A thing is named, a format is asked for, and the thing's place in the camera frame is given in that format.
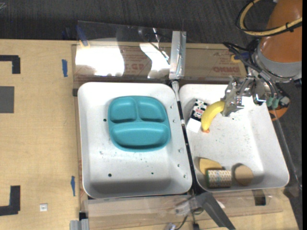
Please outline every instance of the wooden surface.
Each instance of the wooden surface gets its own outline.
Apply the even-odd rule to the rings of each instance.
[[[69,229],[78,218],[79,175],[74,98],[73,41],[0,40],[1,55],[19,55],[21,74],[0,62],[0,86],[15,87],[14,114],[0,114],[0,206],[8,205],[11,185],[21,186],[18,215],[1,216],[0,229]],[[62,62],[68,62],[68,77]],[[75,177],[73,196],[71,177]],[[289,200],[281,195],[282,212],[232,217],[237,229],[297,229]],[[48,203],[48,211],[39,205]],[[215,228],[212,220],[201,229]],[[163,229],[164,225],[138,230]],[[182,228],[192,229],[191,223]]]

